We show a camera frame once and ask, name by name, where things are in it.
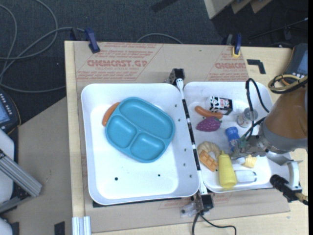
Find beige croissant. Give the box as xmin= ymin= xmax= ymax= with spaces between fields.
xmin=197 ymin=141 xmax=222 ymax=160

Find blue divided plate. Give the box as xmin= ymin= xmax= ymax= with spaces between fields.
xmin=105 ymin=96 xmax=176 ymax=164

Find white plastic bottle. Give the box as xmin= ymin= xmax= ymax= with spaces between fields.
xmin=234 ymin=169 xmax=258 ymax=183

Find purple grapes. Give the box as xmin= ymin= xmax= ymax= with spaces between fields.
xmin=196 ymin=116 xmax=222 ymax=132

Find black cylinder on white bracket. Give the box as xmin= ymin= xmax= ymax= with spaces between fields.
xmin=269 ymin=160 xmax=304 ymax=203

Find yellow mustard bottle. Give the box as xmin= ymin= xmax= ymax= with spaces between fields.
xmin=218 ymin=150 xmax=238 ymax=188

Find brown cardboard board, red print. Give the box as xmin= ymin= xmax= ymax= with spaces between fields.
xmin=73 ymin=42 xmax=291 ymax=234

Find black and white milk carton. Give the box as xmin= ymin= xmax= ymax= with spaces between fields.
xmin=209 ymin=96 xmax=233 ymax=116

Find blue bottle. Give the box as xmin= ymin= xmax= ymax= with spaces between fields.
xmin=225 ymin=126 xmax=242 ymax=153

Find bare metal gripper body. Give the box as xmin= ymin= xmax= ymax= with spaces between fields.
xmin=235 ymin=135 xmax=270 ymax=158

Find white plastic tray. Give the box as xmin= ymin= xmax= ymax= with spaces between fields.
xmin=80 ymin=83 xmax=201 ymax=206
xmin=182 ymin=81 xmax=294 ymax=194

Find thin black and white rod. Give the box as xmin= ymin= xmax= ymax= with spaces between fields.
xmin=176 ymin=78 xmax=208 ymax=194

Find pale yellow toy fries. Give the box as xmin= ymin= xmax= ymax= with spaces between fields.
xmin=242 ymin=155 xmax=258 ymax=169

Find orange waffle biscuit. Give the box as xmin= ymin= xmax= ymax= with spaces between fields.
xmin=198 ymin=150 xmax=219 ymax=173

